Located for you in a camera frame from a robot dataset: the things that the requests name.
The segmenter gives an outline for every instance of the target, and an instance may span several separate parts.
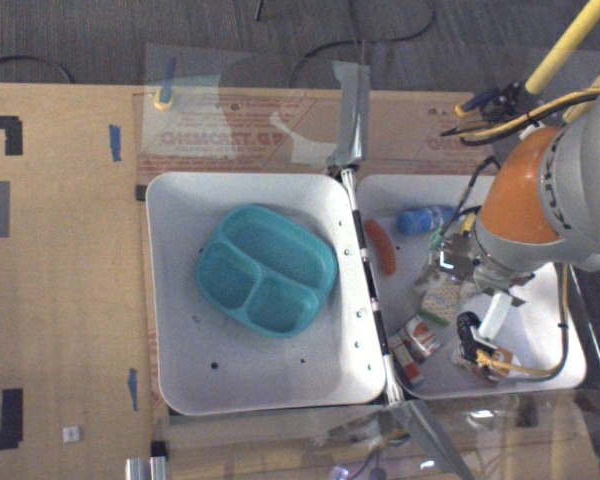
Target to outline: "teal bowl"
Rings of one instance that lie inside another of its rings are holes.
[[[268,208],[247,205],[216,227],[200,254],[196,281],[225,314],[283,338],[311,324],[337,271],[333,249],[320,237]]]

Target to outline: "blue cylindrical object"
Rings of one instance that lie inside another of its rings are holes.
[[[448,206],[425,206],[398,214],[398,231],[403,235],[429,233],[442,226],[453,215]]]

